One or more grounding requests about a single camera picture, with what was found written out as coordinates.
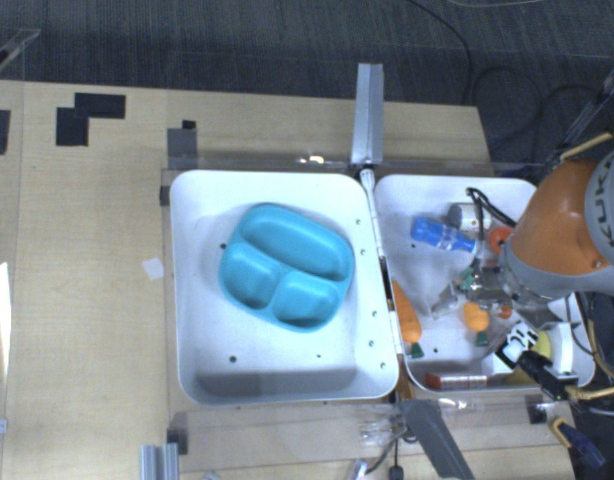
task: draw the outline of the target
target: wooden table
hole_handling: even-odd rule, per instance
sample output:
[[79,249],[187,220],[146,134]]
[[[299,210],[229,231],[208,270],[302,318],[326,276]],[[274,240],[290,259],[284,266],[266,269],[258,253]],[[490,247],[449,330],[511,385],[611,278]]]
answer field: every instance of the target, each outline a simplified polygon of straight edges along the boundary
[[[76,92],[126,95],[126,117],[92,119],[88,147],[57,147],[56,108],[73,107]],[[22,144],[10,143],[0,157],[0,177],[15,167],[6,162],[20,158],[17,246],[10,247],[12,350],[6,401],[0,401],[9,422],[1,478],[137,478],[140,446],[162,444],[169,423],[164,283],[150,280],[142,265],[163,257],[158,190],[167,128],[196,121],[203,153],[346,158],[354,103],[0,82],[0,108],[13,112],[12,134],[16,123],[23,126]],[[385,151],[400,158],[488,160],[477,111],[468,107],[386,104]],[[11,192],[0,198],[11,203]],[[496,400],[504,413],[505,404],[513,406]],[[568,411],[555,407],[559,414]],[[476,476],[573,478],[565,448],[546,425],[529,425],[523,411],[503,423],[487,420],[484,412],[470,427],[448,421]],[[342,436],[340,453],[329,450],[325,462],[296,464],[301,459],[295,458],[241,467],[254,465],[254,458],[234,468],[230,458],[243,457],[248,446],[273,446],[278,426],[210,425],[223,416],[199,416],[208,436],[233,444],[211,448],[212,460],[222,464],[221,479],[341,479],[358,448],[357,429],[350,427],[354,435]],[[283,428],[317,454],[319,435]],[[419,446],[402,452],[408,477],[437,478]],[[374,449],[366,453],[376,456]],[[385,478],[384,471],[372,478]]]

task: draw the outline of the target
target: orange object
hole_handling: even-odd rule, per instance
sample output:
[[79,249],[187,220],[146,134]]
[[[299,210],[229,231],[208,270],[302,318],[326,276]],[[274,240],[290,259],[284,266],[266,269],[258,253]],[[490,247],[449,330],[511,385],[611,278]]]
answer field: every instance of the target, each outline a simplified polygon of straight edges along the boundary
[[480,309],[475,302],[465,302],[463,306],[465,324],[472,331],[482,332],[489,327],[489,313]]
[[507,320],[512,313],[512,309],[509,306],[503,306],[502,308],[500,308],[500,313],[498,313],[498,315],[496,315],[498,318],[502,318],[503,320]]
[[585,190],[595,162],[572,160],[538,187],[511,239],[518,259],[530,267],[569,276],[609,266],[585,221]]
[[513,229],[509,226],[498,226],[489,233],[489,245],[491,250],[496,254],[500,254],[500,247],[507,241],[509,235],[513,233]]
[[403,340],[408,343],[417,343],[423,334],[418,315],[400,285],[392,281],[391,286],[394,291],[394,303]]

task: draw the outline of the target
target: white container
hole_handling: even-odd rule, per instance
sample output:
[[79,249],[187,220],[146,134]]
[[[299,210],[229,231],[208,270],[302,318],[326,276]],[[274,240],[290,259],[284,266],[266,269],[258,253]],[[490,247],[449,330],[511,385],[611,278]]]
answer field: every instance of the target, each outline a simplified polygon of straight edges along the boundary
[[[355,272],[326,326],[297,333],[222,294],[223,249],[251,207],[276,203],[340,233]],[[170,192],[180,384],[199,404],[373,399],[398,363],[374,233],[362,187],[338,174],[189,171]]]
[[[428,371],[478,373],[485,350],[475,347],[458,315],[434,320],[438,294],[471,256],[424,245],[412,248],[414,217],[439,218],[452,203],[469,202],[465,188],[485,192],[514,218],[534,187],[496,178],[392,175],[376,187],[379,222],[389,272],[418,311],[422,359],[408,360],[412,379],[424,386]],[[218,270],[242,216],[253,206],[286,206],[341,234],[351,245],[355,272],[336,316],[314,332],[270,325],[231,304],[220,290]],[[189,171],[171,186],[171,225],[176,292],[179,381],[201,405],[380,398],[398,378],[394,338],[385,300],[366,195],[338,174]],[[579,319],[577,307],[572,316]],[[564,317],[564,304],[554,312]],[[496,323],[492,332],[503,332]],[[580,341],[588,346],[580,326]],[[584,385],[593,362],[574,350],[573,369]]]
[[[463,251],[444,251],[423,243],[413,244],[409,230],[414,218],[439,219],[446,216],[453,203],[468,203],[467,187],[482,190],[490,201],[513,219],[519,219],[532,194],[532,184],[510,178],[472,178],[459,176],[386,176],[376,185],[376,204],[383,236],[389,273],[398,281],[415,308],[423,329],[419,341],[424,356],[408,359],[407,367],[412,379],[425,386],[427,373],[481,374],[480,361],[489,352],[488,347],[476,347],[476,333],[470,331],[460,312],[434,319],[431,307],[439,294],[471,263],[473,256]],[[566,320],[564,300],[550,303],[551,311],[560,320]],[[580,322],[581,316],[575,298],[570,298],[571,318]],[[495,337],[505,333],[514,319],[492,318],[487,334]],[[589,348],[584,326],[574,332],[579,341]],[[591,382],[594,363],[578,347],[571,344],[571,368],[579,377],[579,384]],[[497,384],[491,389],[518,389],[518,386]]]

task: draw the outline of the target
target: blue bottle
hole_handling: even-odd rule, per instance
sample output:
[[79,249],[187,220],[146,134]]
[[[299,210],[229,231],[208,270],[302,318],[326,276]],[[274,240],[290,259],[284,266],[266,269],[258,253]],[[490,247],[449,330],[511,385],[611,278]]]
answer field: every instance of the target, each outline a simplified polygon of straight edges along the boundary
[[467,238],[456,228],[425,217],[414,219],[410,234],[417,242],[424,242],[445,251],[473,252],[476,248],[476,240]]

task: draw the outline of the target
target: blue divided plate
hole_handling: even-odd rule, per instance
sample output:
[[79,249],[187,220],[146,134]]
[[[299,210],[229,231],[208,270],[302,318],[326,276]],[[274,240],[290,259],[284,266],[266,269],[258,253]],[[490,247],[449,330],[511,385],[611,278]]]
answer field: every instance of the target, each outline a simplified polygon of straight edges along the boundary
[[220,262],[236,306],[294,331],[313,331],[340,307],[354,255],[338,233],[294,211],[261,204],[242,218]]

